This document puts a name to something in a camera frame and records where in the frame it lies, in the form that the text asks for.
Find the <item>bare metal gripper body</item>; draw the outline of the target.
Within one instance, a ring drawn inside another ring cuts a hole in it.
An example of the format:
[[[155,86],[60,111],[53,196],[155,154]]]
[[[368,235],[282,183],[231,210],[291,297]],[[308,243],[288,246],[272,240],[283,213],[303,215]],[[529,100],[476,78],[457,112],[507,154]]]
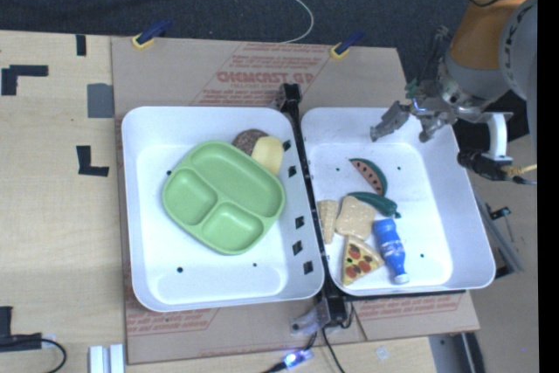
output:
[[[417,117],[454,123],[480,114],[480,102],[452,78],[414,79],[409,83],[410,111]]]

